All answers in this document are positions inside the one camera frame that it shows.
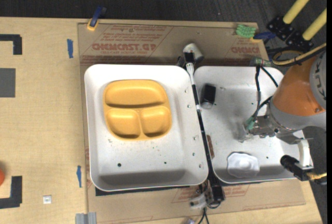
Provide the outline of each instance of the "yellow compartment mold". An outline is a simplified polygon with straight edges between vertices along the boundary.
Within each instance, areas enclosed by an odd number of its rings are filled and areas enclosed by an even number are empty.
[[[103,94],[104,117],[112,135],[146,140],[166,135],[172,126],[165,89],[153,80],[120,80]]]

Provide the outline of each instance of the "table surface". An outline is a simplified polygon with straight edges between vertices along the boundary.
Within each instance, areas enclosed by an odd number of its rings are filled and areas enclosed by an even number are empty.
[[[23,177],[23,203],[18,208],[0,209],[1,223],[75,223],[76,213],[88,211],[77,42],[77,24],[87,21],[0,18],[1,34],[23,38],[23,55],[13,55],[12,43],[0,41],[0,68],[16,69],[16,97],[0,98],[0,167],[6,174],[0,198],[8,197],[11,176]],[[202,22],[185,21],[130,23],[202,26]],[[204,26],[216,24],[204,22]],[[73,40],[72,59],[68,58],[67,39]],[[82,188],[76,175],[78,165],[82,168]],[[209,221],[322,223],[310,184],[301,183],[301,188],[305,205],[209,215]],[[43,204],[44,195],[52,195],[51,204]]]

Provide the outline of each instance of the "cardboard sheet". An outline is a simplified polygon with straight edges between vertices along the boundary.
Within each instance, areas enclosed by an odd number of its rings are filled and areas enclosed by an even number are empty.
[[[85,124],[86,172],[90,212],[97,212],[98,223],[117,224],[188,216],[199,216],[189,200],[197,196],[198,186],[162,191],[96,196],[90,179],[89,146],[83,75],[93,64],[171,64],[183,48],[195,43],[204,55],[202,65],[249,66],[253,57],[267,59],[262,42],[236,35],[238,23],[219,23],[219,27],[139,24],[100,24],[95,32],[78,25],[82,104]],[[247,25],[257,27],[255,23]],[[305,204],[298,181],[225,187],[226,200],[209,214],[250,211]]]
[[[78,24],[87,22],[88,19],[0,18],[1,33],[20,34],[23,48],[22,55],[13,55],[12,44],[0,42],[0,57],[4,57],[0,59],[0,67],[16,69],[16,97],[0,98],[0,168],[6,175],[5,182],[0,187],[0,199],[10,195],[12,176],[23,177],[22,204],[17,208],[0,209],[0,222],[74,224],[77,213],[97,211],[97,220],[101,224],[157,218],[164,220],[152,221],[153,224],[183,224],[187,218],[169,218],[177,215],[187,216],[187,199],[194,188],[133,195],[120,194],[112,195],[112,198],[96,197],[91,181],[86,179],[86,175],[89,175],[89,156],[87,151],[86,174],[82,129],[83,125],[86,125],[86,122],[83,122],[86,115],[82,115],[85,97],[81,98],[82,80],[79,75],[80,69],[84,71],[87,66],[79,64],[81,51],[78,52],[77,28]],[[236,23],[151,20],[101,20],[100,25],[102,23],[206,28],[236,26]],[[185,42],[199,39],[180,36]],[[73,58],[68,55],[68,39],[73,41]],[[174,58],[181,53],[182,44],[185,43],[178,43]],[[81,187],[77,177],[79,165],[82,173]],[[298,202],[306,204],[222,215],[212,215],[213,212],[208,211],[211,224],[321,223],[308,182],[286,181],[252,185],[247,191],[242,189],[244,187],[232,191],[226,188],[226,193],[230,193],[228,195],[241,195],[245,192],[246,195],[229,197],[223,204],[224,209],[232,210],[236,206],[240,208],[241,199],[253,201],[251,204],[245,204],[246,207],[242,207],[241,210],[288,206]],[[269,205],[259,203],[260,197],[268,195],[269,192]],[[52,196],[51,204],[44,204],[43,198],[46,195]],[[134,206],[144,210],[137,213]]]

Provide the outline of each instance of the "metal bracket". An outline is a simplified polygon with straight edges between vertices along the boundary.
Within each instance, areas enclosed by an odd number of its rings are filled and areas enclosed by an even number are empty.
[[[97,224],[96,212],[89,212],[87,214],[77,213],[75,216],[75,224]]]
[[[289,145],[296,145],[302,140],[302,138],[296,137],[293,133],[289,132],[288,134],[277,134],[278,139]]]

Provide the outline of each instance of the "wire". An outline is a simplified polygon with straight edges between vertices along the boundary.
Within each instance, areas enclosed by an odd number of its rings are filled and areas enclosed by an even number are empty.
[[[272,80],[272,82],[274,83],[274,85],[276,86],[276,87],[278,87],[278,83],[276,82],[276,80],[272,77],[272,75],[264,68],[264,67],[260,67],[268,76],[269,76],[269,78],[271,78],[271,80]]]
[[[265,104],[268,104],[270,102],[270,100],[272,99],[272,96],[268,97],[265,101],[263,101],[260,106],[256,109],[256,111],[254,112],[254,114],[252,115],[252,117],[254,118],[254,121],[256,121],[256,118],[258,116],[258,112],[260,109],[262,109],[262,107],[265,105]]]
[[[210,208],[210,209],[216,209],[216,208],[218,208],[221,205],[221,202],[217,203],[216,206],[211,206],[211,205],[213,205],[213,204],[207,205],[208,208]]]
[[[319,180],[327,176],[327,173],[315,174],[315,173],[307,173],[309,180]]]
[[[259,72],[260,72],[260,66],[257,65],[256,66],[256,75],[255,75],[255,82],[256,82],[256,88],[257,88],[257,108],[254,113],[254,120],[256,120],[256,118],[257,118],[258,108],[260,106],[260,86],[259,86],[259,81],[258,81]]]
[[[209,219],[208,219],[208,215],[207,215],[206,212],[205,212],[205,219],[206,219],[206,223],[207,223],[207,224],[210,224],[210,223],[209,223]]]
[[[200,221],[197,224],[201,224],[203,222],[204,217],[206,216],[206,207],[203,209],[203,215]]]
[[[311,51],[300,54],[299,56],[294,57],[292,59],[278,60],[278,58],[285,53],[297,53],[297,54],[302,53],[302,52],[296,51],[296,50],[285,50],[285,51],[281,50],[280,52],[277,52],[276,54],[274,54],[274,56],[272,58],[272,62],[278,66],[291,66],[291,65],[295,65],[295,64],[300,64],[300,63],[306,61],[307,59],[312,58],[313,56],[319,54],[320,52],[322,52],[324,50],[326,50],[326,43],[319,45],[318,47],[312,49]]]
[[[209,183],[208,183],[208,180],[206,180],[204,182],[204,189],[203,189],[204,192],[208,189],[208,186],[209,186]]]

